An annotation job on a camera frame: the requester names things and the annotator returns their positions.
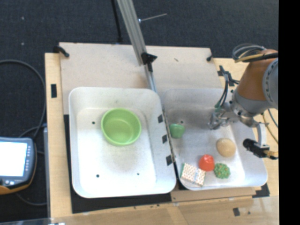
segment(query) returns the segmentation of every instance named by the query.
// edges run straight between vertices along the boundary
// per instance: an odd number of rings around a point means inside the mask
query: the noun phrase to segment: wooden table
[[[45,54],[45,74],[47,93],[48,154],[50,175],[50,217],[53,222],[67,224],[269,224],[279,223],[278,160],[264,159],[268,171],[269,197],[252,198],[260,187],[229,189],[226,194],[218,191],[179,191],[172,192],[172,202],[143,206],[97,210],[85,213],[72,213],[70,184],[67,165],[65,127],[61,85],[60,56],[58,53]],[[241,78],[247,64],[234,64],[232,59],[214,58],[218,69],[222,65],[230,71],[234,79]],[[56,85],[57,95],[52,96],[51,85]],[[278,120],[278,111],[272,110]],[[270,117],[270,130],[278,138],[278,129]],[[272,136],[267,135],[271,150],[278,150]]]

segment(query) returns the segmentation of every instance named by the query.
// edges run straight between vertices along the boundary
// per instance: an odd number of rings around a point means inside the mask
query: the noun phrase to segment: white tray
[[[206,172],[202,187],[180,179],[189,190],[256,187],[267,181],[263,160],[242,145],[246,138],[255,140],[252,128],[236,122],[217,130],[209,129],[207,123],[222,93],[223,89],[169,90],[162,98],[168,124],[179,123],[186,128],[180,139],[171,139],[179,174],[184,163],[198,167],[204,154],[212,155],[215,163],[227,164],[231,171],[228,179],[217,178],[213,171]],[[223,137],[230,138],[237,145],[233,157],[223,157],[218,153],[216,141]]]
[[[128,146],[109,144],[101,132],[102,115],[123,107],[142,124]],[[149,89],[80,87],[69,95],[72,184],[86,198],[168,193],[175,187],[171,149],[159,96]]]

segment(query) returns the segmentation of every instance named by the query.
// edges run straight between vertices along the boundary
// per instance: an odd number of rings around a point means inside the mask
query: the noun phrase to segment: metal pole
[[[132,0],[117,0],[121,14],[134,48],[136,59],[139,65],[143,65],[142,54],[147,53],[141,27],[136,16],[135,7]],[[149,71],[148,66],[145,66],[145,72],[150,88],[157,92],[152,71]]]

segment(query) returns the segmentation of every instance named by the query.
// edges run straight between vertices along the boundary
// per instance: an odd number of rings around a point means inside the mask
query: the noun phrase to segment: patterned block
[[[184,163],[182,168],[181,178],[193,184],[203,186],[205,171],[191,164]]]

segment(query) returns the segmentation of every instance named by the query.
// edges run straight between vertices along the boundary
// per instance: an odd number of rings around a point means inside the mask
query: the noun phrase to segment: toy tomato
[[[214,170],[215,161],[213,156],[205,154],[202,158],[200,158],[199,168],[207,172]]]

